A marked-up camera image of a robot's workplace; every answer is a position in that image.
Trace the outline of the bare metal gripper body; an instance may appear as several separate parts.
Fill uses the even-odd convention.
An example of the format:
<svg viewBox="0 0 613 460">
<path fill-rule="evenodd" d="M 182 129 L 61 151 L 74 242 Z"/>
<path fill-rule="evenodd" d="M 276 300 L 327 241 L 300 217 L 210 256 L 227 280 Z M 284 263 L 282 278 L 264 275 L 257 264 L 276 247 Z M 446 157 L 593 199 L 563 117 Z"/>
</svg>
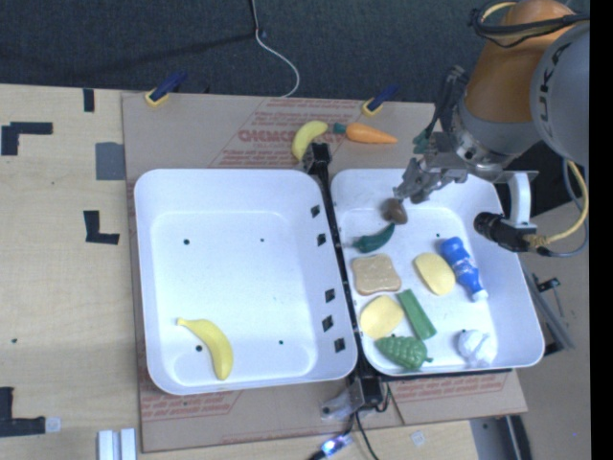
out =
<svg viewBox="0 0 613 460">
<path fill-rule="evenodd" d="M 509 164 L 509 156 L 485 148 L 468 133 L 435 131 L 424 146 L 420 168 L 442 179 L 464 181 L 472 174 L 496 181 Z"/>
</svg>

